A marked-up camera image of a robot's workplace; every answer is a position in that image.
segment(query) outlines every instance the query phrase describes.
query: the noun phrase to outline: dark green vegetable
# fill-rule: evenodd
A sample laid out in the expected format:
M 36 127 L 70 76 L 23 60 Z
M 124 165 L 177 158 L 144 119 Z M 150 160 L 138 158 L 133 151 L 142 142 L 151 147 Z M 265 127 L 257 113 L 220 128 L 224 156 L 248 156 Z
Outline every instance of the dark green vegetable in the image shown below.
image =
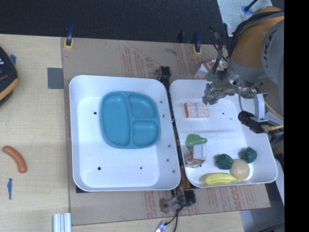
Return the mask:
M 189 134 L 187 136 L 187 139 L 185 141 L 185 146 L 190 149 L 194 145 L 201 145 L 207 142 L 206 138 L 201 137 L 200 135 L 197 134 Z
M 216 164 L 220 169 L 230 169 L 233 159 L 227 154 L 220 154 L 216 157 Z
M 240 153 L 240 159 L 246 160 L 248 163 L 253 162 L 257 157 L 257 152 L 251 147 L 247 147 Z

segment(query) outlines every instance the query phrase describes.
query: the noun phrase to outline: black carpet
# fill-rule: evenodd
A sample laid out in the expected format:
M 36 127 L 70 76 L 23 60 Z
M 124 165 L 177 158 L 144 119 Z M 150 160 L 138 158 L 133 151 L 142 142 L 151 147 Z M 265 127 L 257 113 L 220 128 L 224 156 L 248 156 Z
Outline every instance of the black carpet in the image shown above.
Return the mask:
M 284 9 L 284 0 L 271 0 Z M 217 0 L 0 0 L 0 33 L 175 42 L 213 27 L 223 33 Z M 201 42 L 210 38 L 201 33 Z

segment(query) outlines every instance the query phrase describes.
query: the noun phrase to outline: metal bracket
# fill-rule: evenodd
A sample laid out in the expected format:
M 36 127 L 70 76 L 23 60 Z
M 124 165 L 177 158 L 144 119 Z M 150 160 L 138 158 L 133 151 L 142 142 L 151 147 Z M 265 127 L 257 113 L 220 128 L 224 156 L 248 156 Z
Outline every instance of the metal bracket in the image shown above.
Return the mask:
M 53 214 L 53 232 L 71 232 L 71 213 Z
M 254 93 L 248 95 L 247 99 L 253 99 L 254 102 L 254 117 L 251 119 L 256 122 L 268 121 L 265 119 L 265 102 L 266 93 Z

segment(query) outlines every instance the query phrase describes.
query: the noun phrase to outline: wooden table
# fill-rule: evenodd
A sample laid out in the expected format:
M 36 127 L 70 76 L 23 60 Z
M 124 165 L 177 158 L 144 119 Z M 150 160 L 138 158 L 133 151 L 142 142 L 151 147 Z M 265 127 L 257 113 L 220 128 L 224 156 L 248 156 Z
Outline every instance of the wooden table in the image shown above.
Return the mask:
M 47 68 L 62 68 L 61 38 L 0 34 L 0 46 L 16 56 L 20 82 L 0 107 L 0 142 L 16 148 L 28 171 L 0 153 L 0 231 L 51 232 L 52 217 L 69 213 L 68 164 L 62 89 L 49 89 Z M 7 189 L 11 178 L 12 199 Z M 161 218 L 73 226 L 73 232 L 152 232 Z M 173 231 L 171 224 L 166 232 Z M 239 212 L 184 216 L 177 232 L 241 232 Z

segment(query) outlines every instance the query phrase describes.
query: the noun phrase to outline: brown cardboard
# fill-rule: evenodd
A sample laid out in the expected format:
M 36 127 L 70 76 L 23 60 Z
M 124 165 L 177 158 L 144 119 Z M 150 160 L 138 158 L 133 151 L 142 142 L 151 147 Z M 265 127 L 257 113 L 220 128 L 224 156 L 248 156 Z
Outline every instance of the brown cardboard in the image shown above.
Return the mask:
M 105 223 L 174 215 L 163 213 L 161 199 L 170 191 L 78 192 L 72 176 L 69 83 L 77 75 L 152 78 L 160 66 L 170 66 L 170 81 L 195 77 L 199 66 L 215 58 L 212 45 L 195 55 L 191 44 L 74 39 L 71 49 L 62 39 L 64 97 L 69 165 L 70 211 L 73 225 Z M 180 216 L 270 207 L 264 184 L 195 189 L 196 203 Z

